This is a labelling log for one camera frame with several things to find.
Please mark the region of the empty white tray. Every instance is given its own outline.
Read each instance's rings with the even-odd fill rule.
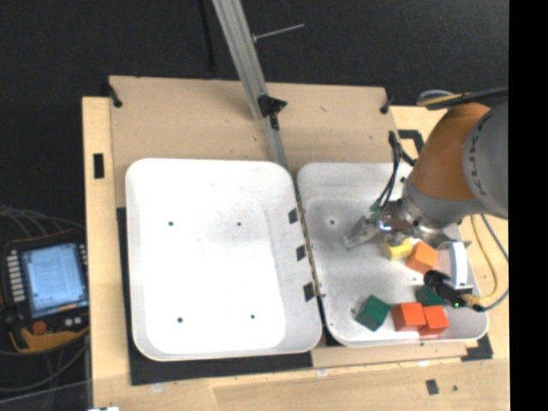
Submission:
[[[410,170],[401,164],[397,180]],[[415,290],[423,286],[423,275],[405,266],[405,259],[385,257],[379,236],[350,250],[344,245],[343,237],[361,216],[368,216],[391,172],[392,163],[312,163],[302,167],[297,176],[326,325],[338,342],[349,347],[420,341],[418,332],[395,331],[391,315],[376,331],[354,320],[369,295],[395,305],[415,301]],[[401,194],[402,184],[396,181],[391,199]],[[460,239],[456,225],[446,232]],[[479,293],[470,264],[468,284]],[[431,341],[474,340],[486,333],[487,313],[465,307],[445,310],[450,327]]]
[[[318,343],[319,307],[287,170],[147,158],[129,167],[126,200],[131,317],[142,354],[199,360],[299,353]]]

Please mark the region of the green block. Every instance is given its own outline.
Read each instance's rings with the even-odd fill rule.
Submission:
[[[370,295],[354,319],[367,329],[375,331],[383,325],[390,313],[390,308],[389,304],[384,303],[375,295]]]
[[[427,286],[420,287],[415,293],[415,298],[422,306],[436,306],[436,305],[447,305],[445,300],[440,297],[438,294],[434,293]]]

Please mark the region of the black clamp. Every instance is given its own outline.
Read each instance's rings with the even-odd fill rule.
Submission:
[[[269,117],[272,129],[278,131],[280,125],[277,121],[277,113],[279,113],[288,103],[284,100],[271,98],[265,94],[260,96],[257,101],[259,102],[260,112],[263,117]]]

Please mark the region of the orange block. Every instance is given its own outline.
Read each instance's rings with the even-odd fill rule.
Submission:
[[[436,336],[449,327],[445,309],[441,305],[423,307],[426,325],[419,329],[422,337]]]
[[[426,325],[423,307],[420,303],[401,303],[390,310],[396,331],[417,331]]]
[[[438,260],[438,250],[419,241],[415,244],[405,265],[421,274],[426,274],[436,264],[436,260]]]

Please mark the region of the wooden table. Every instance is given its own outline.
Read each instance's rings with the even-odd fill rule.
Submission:
[[[129,111],[132,115],[129,119],[135,128],[121,134],[120,129],[128,123],[121,111],[113,110],[110,98],[83,98],[94,406],[116,405],[122,411],[509,409],[508,299],[490,312],[488,337],[493,356],[489,359],[463,361],[474,353],[477,342],[364,349],[329,348],[321,343],[312,351],[312,369],[131,385],[116,224],[116,207],[123,206],[120,178],[131,158],[146,156],[147,151],[156,153],[160,148],[161,153],[170,156],[185,156],[172,152],[165,140],[163,144],[158,139],[149,140],[146,132],[139,136],[140,127],[148,126],[147,121],[171,123],[184,116],[187,132],[178,139],[186,141],[186,147],[196,143],[193,133],[203,129],[208,133],[202,134],[202,139],[227,142],[207,146],[202,141],[199,148],[210,147],[209,158],[267,159],[268,152],[262,126],[250,118],[239,82],[111,77],[110,83],[124,103],[124,113]],[[378,87],[268,87],[271,96],[289,101],[280,114],[280,123],[292,174],[309,161],[390,161],[388,129],[417,130],[426,138],[443,114],[392,106],[388,115],[379,116],[378,107],[385,101],[385,92]],[[206,114],[197,115],[197,111]],[[233,126],[212,127],[220,117]],[[212,133],[213,129],[221,135]],[[167,127],[164,132],[169,136],[172,129]],[[242,144],[228,144],[246,132],[251,132],[255,140],[247,143],[245,151]],[[121,150],[122,136],[128,133],[128,149]],[[131,139],[145,139],[146,147],[132,149]],[[402,143],[413,154],[412,142]],[[96,169],[98,157],[104,172]],[[508,222],[489,219],[508,249]],[[502,294],[508,284],[508,266],[485,228],[480,228],[480,239],[499,274],[497,292]],[[491,272],[468,219],[462,224],[461,233],[463,239],[473,241],[468,256],[478,285],[482,293],[490,293]],[[427,381],[437,386],[437,394],[429,391]]]

